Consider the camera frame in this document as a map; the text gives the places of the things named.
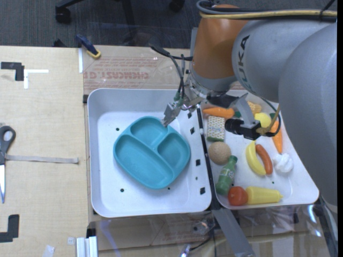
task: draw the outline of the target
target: toy lemon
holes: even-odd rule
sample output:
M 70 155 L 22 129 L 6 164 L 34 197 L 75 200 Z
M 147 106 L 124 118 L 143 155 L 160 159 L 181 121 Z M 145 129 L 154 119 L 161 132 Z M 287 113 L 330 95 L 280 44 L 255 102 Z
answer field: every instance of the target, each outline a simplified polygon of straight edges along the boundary
M 254 115 L 255 120 L 259 120 L 261 123 L 261 127 L 268 127 L 272 122 L 272 119 L 268 114 L 264 112 L 260 112 Z

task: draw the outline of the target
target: white tape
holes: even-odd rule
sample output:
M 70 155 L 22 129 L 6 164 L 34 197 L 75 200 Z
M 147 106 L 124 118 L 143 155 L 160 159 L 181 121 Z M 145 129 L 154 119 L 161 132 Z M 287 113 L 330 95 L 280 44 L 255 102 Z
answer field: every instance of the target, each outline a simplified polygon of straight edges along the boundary
M 24 89 L 28 89 L 28 74 L 29 73 L 49 73 L 49 70 L 25 70 L 24 69 Z
M 55 248 L 53 246 L 47 245 L 45 247 L 45 250 L 44 250 L 44 253 L 43 253 L 42 257 L 53 257 L 54 256 L 54 252 L 55 252 Z
M 79 48 L 79 72 L 83 73 L 84 67 L 83 67 L 83 55 L 82 55 L 82 48 Z

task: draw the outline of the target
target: toy banana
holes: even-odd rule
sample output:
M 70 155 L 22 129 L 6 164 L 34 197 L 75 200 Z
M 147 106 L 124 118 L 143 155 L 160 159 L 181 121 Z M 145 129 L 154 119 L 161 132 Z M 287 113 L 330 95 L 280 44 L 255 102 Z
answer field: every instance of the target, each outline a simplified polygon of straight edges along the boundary
M 252 171 L 258 175 L 266 175 L 266 170 L 264 166 L 260 163 L 256 156 L 255 141 L 248 144 L 245 149 L 245 156 L 248 161 L 249 167 Z

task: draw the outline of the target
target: blue divided plate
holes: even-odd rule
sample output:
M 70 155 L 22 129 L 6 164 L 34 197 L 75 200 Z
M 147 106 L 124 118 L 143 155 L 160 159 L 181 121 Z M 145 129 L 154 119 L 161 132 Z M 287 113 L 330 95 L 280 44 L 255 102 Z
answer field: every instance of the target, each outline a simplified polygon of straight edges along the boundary
M 142 117 L 113 145 L 117 163 L 135 180 L 158 190 L 171 184 L 188 164 L 190 147 L 171 126 L 152 116 Z

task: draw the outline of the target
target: white tray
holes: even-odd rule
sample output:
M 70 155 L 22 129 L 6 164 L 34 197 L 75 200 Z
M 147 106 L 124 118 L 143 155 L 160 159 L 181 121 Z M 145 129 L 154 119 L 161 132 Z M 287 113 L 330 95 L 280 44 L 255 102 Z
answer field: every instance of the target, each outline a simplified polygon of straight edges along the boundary
M 171 123 L 191 147 L 190 162 L 167 188 L 152 190 L 135 181 L 113 157 L 113 144 L 143 116 L 160 119 L 175 90 L 97 89 L 88 97 L 91 200 L 103 217 L 194 213 L 211 203 L 205 157 L 196 112 L 181 111 Z
M 244 90 L 231 90 L 228 94 L 232 96 L 242 96 L 245 94 Z M 262 106 L 262 112 L 267 114 L 274 112 L 267 103 L 261 98 L 258 98 L 252 94 L 248 94 L 246 100 L 258 103 Z M 208 103 L 202 104 L 202 109 L 210 107 Z M 206 135 L 207 130 L 207 118 L 208 115 L 203 114 L 204 121 L 204 132 Z M 294 168 L 289 173 L 280 173 L 273 168 L 273 173 L 269 176 L 258 176 L 248 166 L 247 159 L 245 158 L 245 149 L 251 140 L 245 139 L 242 135 L 236 135 L 229 132 L 225 132 L 225 143 L 231 148 L 232 155 L 235 155 L 238 160 L 236 164 L 236 172 L 234 185 L 246 188 L 247 186 L 261 186 L 266 188 L 273 188 L 279 190 L 284 196 L 280 202 L 264 204 L 264 205 L 244 205 L 244 206 L 232 206 L 229 204 L 228 198 L 217 194 L 217 199 L 226 208 L 229 209 L 250 209 L 250 208 L 261 208 L 261 207 L 276 207 L 286 205 L 305 205 L 311 204 L 318 199 L 319 190 L 306 168 L 301 162 L 298 154 L 296 153 L 283 124 L 281 118 L 281 131 L 283 136 L 283 150 L 284 153 L 288 153 L 294 162 Z M 207 148 L 213 142 L 206 140 Z M 259 137 L 256 143 L 261 144 L 271 159 L 277 154 L 277 150 L 274 146 L 272 138 Z M 213 173 L 213 179 L 216 183 L 219 178 L 219 173 L 222 166 L 217 165 L 211 161 L 211 168 Z

